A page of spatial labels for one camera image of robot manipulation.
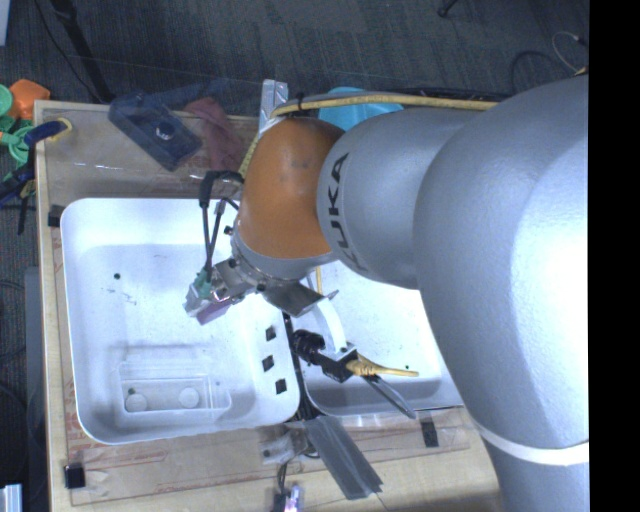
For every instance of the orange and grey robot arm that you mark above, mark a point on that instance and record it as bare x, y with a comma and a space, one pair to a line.
490, 240

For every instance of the thin black rod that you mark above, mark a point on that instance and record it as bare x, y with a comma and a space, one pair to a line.
298, 382

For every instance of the clear plastic container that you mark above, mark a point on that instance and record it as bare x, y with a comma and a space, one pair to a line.
170, 395

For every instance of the blue plate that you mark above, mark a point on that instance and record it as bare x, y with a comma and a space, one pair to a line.
350, 112

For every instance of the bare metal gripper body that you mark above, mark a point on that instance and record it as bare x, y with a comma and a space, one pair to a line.
227, 287

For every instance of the white plastic tray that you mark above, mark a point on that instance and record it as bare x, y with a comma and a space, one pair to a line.
150, 300
390, 325

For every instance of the black cylinder on white bracket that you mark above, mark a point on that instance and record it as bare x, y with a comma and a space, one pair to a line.
332, 362

